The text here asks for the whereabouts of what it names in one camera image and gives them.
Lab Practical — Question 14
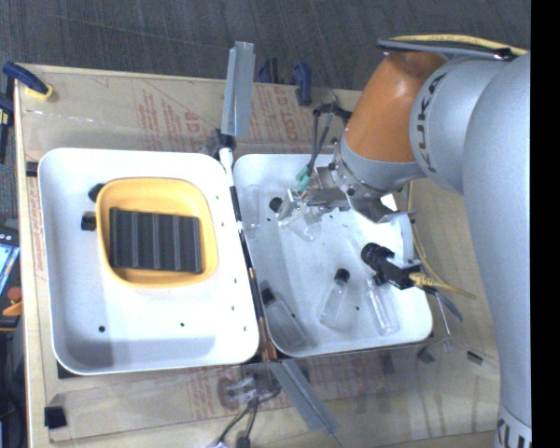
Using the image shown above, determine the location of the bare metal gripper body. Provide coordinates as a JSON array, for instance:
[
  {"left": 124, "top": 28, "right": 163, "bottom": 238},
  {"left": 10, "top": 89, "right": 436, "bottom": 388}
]
[{"left": 301, "top": 161, "right": 357, "bottom": 210}]

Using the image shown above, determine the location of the clear plastic bottle black cap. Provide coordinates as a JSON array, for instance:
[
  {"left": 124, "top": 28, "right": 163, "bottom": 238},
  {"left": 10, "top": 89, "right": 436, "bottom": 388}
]
[
  {"left": 259, "top": 287, "right": 308, "bottom": 349},
  {"left": 317, "top": 267, "right": 352, "bottom": 330},
  {"left": 363, "top": 275, "right": 401, "bottom": 336},
  {"left": 268, "top": 195, "right": 323, "bottom": 243}
]

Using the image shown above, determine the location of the white plastic tray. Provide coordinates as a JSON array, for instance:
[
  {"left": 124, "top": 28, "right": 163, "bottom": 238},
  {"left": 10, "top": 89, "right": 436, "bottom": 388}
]
[
  {"left": 36, "top": 147, "right": 261, "bottom": 376},
  {"left": 231, "top": 152, "right": 434, "bottom": 359}
]

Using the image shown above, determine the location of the thin black and white rod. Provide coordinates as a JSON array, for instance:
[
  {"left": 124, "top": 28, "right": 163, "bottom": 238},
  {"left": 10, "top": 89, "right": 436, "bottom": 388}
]
[{"left": 217, "top": 146, "right": 278, "bottom": 362}]

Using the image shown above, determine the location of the yellow rounded plate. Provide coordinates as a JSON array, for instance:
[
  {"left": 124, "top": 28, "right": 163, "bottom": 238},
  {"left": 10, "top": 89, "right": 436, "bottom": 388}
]
[{"left": 94, "top": 176, "right": 219, "bottom": 289}]

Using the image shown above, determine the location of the black ribbed insert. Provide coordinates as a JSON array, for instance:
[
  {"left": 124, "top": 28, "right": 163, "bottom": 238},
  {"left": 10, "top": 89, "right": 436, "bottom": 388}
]
[{"left": 107, "top": 206, "right": 203, "bottom": 274}]

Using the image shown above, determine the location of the brown cardboard board red print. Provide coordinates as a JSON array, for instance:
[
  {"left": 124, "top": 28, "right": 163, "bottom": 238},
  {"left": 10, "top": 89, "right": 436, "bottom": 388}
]
[{"left": 13, "top": 63, "right": 501, "bottom": 448}]

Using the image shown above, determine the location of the black cylinder on white bracket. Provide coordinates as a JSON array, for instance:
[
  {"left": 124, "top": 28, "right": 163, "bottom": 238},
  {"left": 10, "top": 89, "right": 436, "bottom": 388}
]
[{"left": 354, "top": 196, "right": 424, "bottom": 291}]

